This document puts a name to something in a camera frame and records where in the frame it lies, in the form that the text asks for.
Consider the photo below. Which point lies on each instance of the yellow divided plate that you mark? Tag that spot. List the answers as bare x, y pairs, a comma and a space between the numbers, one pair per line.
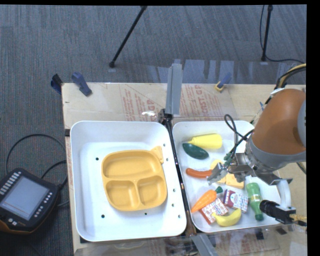
132, 180

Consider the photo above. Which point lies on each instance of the orange sausage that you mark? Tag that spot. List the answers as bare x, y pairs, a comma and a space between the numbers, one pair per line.
197, 173

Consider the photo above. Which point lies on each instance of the orange and white carton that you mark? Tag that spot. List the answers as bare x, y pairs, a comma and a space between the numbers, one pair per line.
215, 210

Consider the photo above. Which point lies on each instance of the white plastic tray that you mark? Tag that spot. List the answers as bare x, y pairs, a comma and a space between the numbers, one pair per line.
90, 175
195, 185

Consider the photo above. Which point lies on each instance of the yellow mustard bottle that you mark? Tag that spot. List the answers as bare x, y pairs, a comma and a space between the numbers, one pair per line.
208, 141

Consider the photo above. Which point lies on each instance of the red and white carton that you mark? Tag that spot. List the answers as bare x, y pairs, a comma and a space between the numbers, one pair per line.
236, 200

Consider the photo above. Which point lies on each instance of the green bottle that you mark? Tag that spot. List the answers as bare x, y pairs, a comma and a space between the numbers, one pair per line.
255, 197

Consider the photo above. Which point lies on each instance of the black cylinder on white bracket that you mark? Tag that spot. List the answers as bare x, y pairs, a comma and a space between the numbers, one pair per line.
273, 210

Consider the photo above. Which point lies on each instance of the yellow banana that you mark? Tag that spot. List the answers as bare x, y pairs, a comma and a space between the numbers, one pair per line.
228, 219

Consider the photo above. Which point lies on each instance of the brown cardboard board red print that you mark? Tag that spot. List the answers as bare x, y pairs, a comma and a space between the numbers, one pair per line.
105, 102

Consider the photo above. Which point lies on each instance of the orange carrot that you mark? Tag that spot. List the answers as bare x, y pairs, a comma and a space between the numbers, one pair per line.
205, 199

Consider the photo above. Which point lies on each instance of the dark green toy vegetable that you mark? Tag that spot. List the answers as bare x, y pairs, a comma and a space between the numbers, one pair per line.
195, 151

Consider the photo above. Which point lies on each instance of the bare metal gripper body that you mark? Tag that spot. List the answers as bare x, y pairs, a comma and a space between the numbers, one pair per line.
243, 167

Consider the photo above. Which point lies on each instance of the yellow cheese wedge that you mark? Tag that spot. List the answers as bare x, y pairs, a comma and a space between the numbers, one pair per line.
235, 183

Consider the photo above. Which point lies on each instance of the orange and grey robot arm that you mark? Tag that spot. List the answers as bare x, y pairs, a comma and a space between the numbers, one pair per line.
277, 125

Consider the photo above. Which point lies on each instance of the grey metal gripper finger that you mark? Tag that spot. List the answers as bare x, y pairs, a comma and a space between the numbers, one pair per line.
217, 173

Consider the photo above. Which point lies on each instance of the yellow round toy food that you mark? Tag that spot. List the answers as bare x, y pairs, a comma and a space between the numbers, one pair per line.
214, 164

